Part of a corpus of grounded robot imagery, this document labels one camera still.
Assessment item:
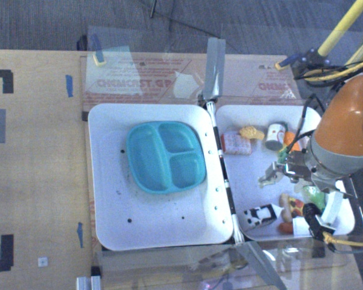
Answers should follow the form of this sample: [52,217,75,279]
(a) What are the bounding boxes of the white plastic tray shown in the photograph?
[87,103,235,252]
[214,104,356,242]

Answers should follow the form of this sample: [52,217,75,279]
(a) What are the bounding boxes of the yellow biscuit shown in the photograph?
[239,125,266,141]

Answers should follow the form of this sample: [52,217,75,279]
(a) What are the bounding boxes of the red sausage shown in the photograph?
[278,222,295,235]

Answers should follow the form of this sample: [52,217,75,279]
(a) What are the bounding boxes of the orange carrot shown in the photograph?
[283,130,302,152]

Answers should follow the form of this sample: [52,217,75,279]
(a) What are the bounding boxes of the red and white packet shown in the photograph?
[220,132,253,156]

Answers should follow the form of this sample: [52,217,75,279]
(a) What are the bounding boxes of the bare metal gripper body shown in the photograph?
[281,149,315,184]

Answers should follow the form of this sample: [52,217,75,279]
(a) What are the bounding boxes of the blue divided plate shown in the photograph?
[125,120,208,195]

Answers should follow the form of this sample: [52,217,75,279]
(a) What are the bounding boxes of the pizza slice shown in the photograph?
[279,192,305,224]

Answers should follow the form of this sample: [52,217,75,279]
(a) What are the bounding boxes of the black and white carton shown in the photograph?
[242,203,284,230]

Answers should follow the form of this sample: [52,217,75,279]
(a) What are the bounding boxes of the white can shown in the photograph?
[264,122,288,152]

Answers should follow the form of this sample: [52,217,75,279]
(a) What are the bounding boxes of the black cylinder on white bracket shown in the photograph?
[302,190,344,242]

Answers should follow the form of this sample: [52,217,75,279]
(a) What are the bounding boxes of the brown cardboard board red print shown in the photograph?
[79,51,357,255]

